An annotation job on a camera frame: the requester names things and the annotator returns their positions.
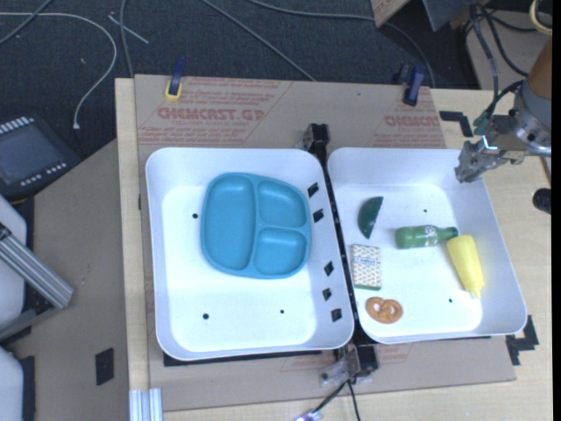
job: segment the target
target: wooden table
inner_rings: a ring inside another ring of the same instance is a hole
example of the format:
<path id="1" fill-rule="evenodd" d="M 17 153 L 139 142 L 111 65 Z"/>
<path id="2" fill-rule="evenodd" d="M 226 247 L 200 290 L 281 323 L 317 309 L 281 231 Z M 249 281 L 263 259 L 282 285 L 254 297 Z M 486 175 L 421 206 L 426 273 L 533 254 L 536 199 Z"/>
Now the wooden table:
<path id="1" fill-rule="evenodd" d="M 433 89 L 438 111 L 463 111 L 474 120 L 491 100 L 479 90 Z M 146 345 L 146 307 L 142 238 L 138 211 L 138 161 L 134 81 L 116 80 L 117 141 L 123 224 L 124 288 L 130 389 L 150 388 Z M 504 113 L 512 101 L 503 99 Z M 461 149 L 459 125 L 443 122 L 446 145 Z M 358 396 L 361 418 L 367 420 L 536 420 L 553 419 L 551 339 L 551 217 L 532 205 L 533 193 L 550 187 L 542 162 L 527 158 L 520 166 L 487 172 L 485 181 L 503 238 L 533 317 L 539 346 L 522 353 L 514 382 L 418 389 Z M 253 404 L 225 408 L 166 412 L 167 421 L 257 421 L 295 419 L 319 400 Z M 322 409 L 324 419 L 354 419 L 352 400 L 341 395 Z"/>

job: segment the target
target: monitor screen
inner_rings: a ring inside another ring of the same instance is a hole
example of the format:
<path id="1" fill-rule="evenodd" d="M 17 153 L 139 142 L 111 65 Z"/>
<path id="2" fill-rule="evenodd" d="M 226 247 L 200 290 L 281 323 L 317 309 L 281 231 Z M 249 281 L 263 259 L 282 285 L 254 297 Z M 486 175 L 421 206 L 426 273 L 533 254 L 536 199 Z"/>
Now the monitor screen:
<path id="1" fill-rule="evenodd" d="M 34 125 L 0 137 L 0 178 L 6 185 L 36 175 L 63 156 Z"/>

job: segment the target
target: small display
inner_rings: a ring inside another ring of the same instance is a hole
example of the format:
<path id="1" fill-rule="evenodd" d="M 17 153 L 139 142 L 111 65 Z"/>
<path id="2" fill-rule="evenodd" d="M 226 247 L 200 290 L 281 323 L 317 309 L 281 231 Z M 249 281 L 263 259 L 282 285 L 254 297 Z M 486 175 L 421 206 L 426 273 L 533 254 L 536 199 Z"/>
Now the small display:
<path id="1" fill-rule="evenodd" d="M 67 172 L 79 158 L 33 115 L 0 122 L 0 194 L 32 196 Z"/>
<path id="2" fill-rule="evenodd" d="M 8 185 L 64 159 L 53 145 L 45 142 L 35 125 L 30 125 L 27 130 L 15 131 L 1 144 L 0 177 Z"/>

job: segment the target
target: white cable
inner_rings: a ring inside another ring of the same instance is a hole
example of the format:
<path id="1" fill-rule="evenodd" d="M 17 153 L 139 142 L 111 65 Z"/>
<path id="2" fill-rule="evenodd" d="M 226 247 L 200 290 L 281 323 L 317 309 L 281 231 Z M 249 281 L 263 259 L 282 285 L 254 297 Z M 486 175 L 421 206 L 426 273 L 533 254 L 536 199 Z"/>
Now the white cable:
<path id="1" fill-rule="evenodd" d="M 32 12 L 0 12 L 0 16 L 15 16 L 15 17 L 29 17 L 32 14 L 33 14 Z M 100 29 L 103 32 L 103 34 L 107 36 L 107 38 L 110 40 L 111 44 L 113 45 L 113 59 L 111 60 L 111 64 L 109 65 L 105 73 L 102 75 L 102 77 L 95 82 L 95 84 L 88 90 L 88 92 L 86 92 L 86 94 L 82 97 L 82 99 L 76 106 L 75 113 L 74 113 L 74 124 L 72 125 L 72 127 L 75 130 L 79 130 L 80 124 L 78 123 L 78 113 L 80 112 L 80 109 L 82 108 L 82 105 L 84 104 L 86 99 L 97 88 L 97 86 L 99 86 L 103 82 L 103 80 L 107 78 L 107 76 L 111 73 L 111 71 L 115 67 L 115 62 L 117 61 L 117 44 L 115 43 L 115 40 L 111 37 L 111 35 L 105 28 L 103 28 L 101 25 L 97 24 L 93 20 L 89 20 L 88 18 L 83 18 L 82 16 L 77 16 L 76 14 L 67 14 L 66 12 L 41 12 L 40 14 L 37 14 L 37 16 L 75 18 L 83 22 L 87 22 L 93 25 L 95 28 Z"/>
<path id="2" fill-rule="evenodd" d="M 107 18 L 111 22 L 113 22 L 115 25 L 121 26 L 121 22 L 119 22 L 116 18 L 114 18 L 112 14 L 108 14 Z M 142 40 L 145 44 L 150 44 L 150 42 L 148 42 L 146 39 L 144 39 L 142 36 L 140 36 L 140 34 L 138 34 L 137 32 L 134 32 L 133 30 L 131 30 L 131 28 L 127 28 L 126 26 L 124 26 L 123 28 L 126 32 L 129 32 L 135 38 L 137 38 L 139 40 Z"/>
<path id="3" fill-rule="evenodd" d="M 539 22 L 536 18 L 536 12 L 539 11 L 539 8 L 536 8 L 537 0 L 533 0 L 532 4 L 529 7 L 529 18 L 532 21 L 532 25 L 542 34 L 546 34 L 548 36 L 553 36 L 553 28 L 549 28 Z"/>

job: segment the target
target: green bottle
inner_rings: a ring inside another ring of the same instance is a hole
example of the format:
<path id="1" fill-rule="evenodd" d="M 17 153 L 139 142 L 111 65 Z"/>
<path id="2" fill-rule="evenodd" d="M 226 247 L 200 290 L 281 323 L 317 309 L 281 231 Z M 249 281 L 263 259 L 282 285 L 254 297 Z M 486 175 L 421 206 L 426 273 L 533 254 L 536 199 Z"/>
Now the green bottle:
<path id="1" fill-rule="evenodd" d="M 455 227 L 439 228 L 434 225 L 405 226 L 395 231 L 395 244 L 398 248 L 418 248 L 434 246 L 458 236 Z"/>

